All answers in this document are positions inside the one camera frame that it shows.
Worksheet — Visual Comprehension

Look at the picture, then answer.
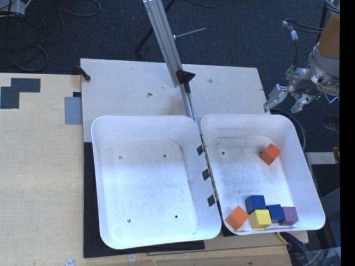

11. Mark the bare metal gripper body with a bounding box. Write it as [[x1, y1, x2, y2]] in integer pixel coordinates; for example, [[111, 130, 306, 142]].
[[286, 68, 340, 97]]

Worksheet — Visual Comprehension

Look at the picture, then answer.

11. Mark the orange cube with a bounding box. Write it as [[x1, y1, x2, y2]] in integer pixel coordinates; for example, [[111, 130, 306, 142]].
[[258, 143, 282, 166], [225, 205, 250, 231]]

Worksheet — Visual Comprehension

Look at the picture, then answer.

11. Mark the white plastic tray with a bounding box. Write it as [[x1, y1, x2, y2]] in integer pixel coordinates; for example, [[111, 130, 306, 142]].
[[90, 115, 222, 250], [200, 113, 326, 236]]

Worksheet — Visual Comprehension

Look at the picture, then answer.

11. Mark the large blue cube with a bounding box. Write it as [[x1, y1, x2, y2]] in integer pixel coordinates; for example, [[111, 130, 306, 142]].
[[244, 195, 267, 214]]

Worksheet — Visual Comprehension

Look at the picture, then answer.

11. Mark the small blue cube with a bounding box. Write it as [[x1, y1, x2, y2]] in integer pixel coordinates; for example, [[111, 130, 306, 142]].
[[266, 204, 286, 224]]

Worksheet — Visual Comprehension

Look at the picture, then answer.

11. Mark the purple cube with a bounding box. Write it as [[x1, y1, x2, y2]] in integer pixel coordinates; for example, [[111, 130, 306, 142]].
[[278, 206, 300, 227]]

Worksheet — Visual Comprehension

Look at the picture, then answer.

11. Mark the yellow cube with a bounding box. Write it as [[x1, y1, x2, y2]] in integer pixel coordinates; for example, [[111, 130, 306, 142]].
[[249, 208, 272, 231]]

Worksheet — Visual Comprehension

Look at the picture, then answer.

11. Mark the pale wooden board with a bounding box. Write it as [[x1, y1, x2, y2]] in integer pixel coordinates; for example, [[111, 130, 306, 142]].
[[80, 58, 310, 257]]

